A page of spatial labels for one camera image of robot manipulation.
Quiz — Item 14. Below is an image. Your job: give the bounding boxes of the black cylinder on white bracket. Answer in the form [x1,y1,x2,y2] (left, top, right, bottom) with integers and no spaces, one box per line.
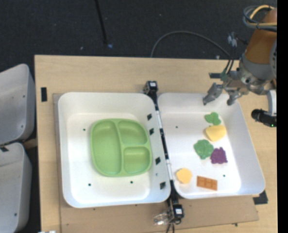
[251,89,277,128]

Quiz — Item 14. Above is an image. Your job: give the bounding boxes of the orange brown biscuit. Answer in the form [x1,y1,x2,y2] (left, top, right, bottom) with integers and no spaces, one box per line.
[196,175,219,192]

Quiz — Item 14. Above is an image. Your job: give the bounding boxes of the white plastic tray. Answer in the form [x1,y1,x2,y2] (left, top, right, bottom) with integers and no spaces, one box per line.
[157,92,266,200]
[58,91,172,209]

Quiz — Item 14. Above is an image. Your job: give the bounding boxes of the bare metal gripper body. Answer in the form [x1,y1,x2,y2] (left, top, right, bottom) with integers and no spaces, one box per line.
[222,68,272,96]

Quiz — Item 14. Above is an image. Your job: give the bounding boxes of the yellow toy lemon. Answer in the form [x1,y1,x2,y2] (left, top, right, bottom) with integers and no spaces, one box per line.
[204,124,227,143]

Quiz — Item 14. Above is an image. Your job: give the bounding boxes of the yellow toy cauliflower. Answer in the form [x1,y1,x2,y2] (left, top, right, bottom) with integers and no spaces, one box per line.
[175,167,193,185]

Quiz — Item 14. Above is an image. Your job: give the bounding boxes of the large green broccoli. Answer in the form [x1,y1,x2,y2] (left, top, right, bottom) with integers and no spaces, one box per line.
[193,139,215,160]

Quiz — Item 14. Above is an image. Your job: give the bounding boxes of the green divided plate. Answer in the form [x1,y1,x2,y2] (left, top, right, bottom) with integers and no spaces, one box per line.
[90,118,152,178]

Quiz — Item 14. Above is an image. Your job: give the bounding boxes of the small green broccoli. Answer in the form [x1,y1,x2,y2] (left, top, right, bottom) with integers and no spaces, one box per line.
[204,112,222,126]

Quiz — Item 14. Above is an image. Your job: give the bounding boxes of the thin black and white rod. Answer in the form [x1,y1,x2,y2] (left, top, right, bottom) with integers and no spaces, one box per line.
[147,91,180,205]

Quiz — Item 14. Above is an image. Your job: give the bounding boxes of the purple grapes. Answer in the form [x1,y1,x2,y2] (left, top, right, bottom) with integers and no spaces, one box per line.
[209,147,229,165]

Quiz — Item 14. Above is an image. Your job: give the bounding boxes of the black block with thin wires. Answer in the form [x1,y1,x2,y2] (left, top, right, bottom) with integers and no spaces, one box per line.
[167,203,185,220]
[143,80,159,95]

